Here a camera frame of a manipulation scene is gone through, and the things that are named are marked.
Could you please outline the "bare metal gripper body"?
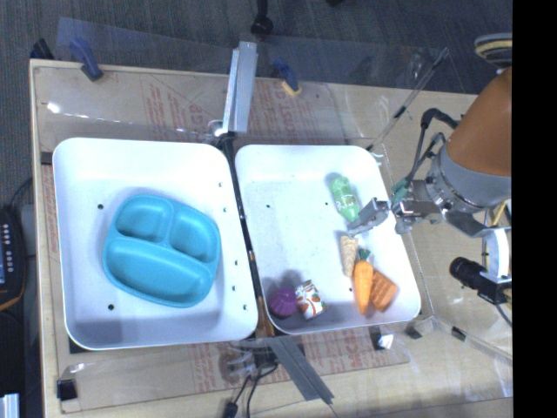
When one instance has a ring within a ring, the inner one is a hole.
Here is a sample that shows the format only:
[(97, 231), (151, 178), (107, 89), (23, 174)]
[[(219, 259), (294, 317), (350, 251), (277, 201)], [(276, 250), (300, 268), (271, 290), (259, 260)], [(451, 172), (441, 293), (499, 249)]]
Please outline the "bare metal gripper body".
[(443, 178), (402, 179), (392, 187), (390, 200), (395, 217), (408, 225), (426, 219), (448, 222), (451, 217), (475, 214), (475, 205)]

